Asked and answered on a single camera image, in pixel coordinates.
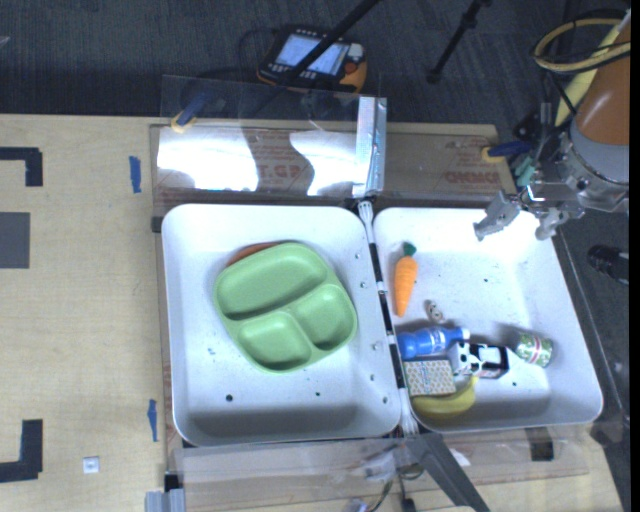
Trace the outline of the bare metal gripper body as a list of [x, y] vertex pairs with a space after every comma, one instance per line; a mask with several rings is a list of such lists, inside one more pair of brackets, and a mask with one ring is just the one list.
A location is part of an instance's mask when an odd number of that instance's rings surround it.
[[623, 213], [629, 200], [629, 147], [596, 142], [561, 142], [533, 162], [521, 194], [533, 211], [591, 209]]

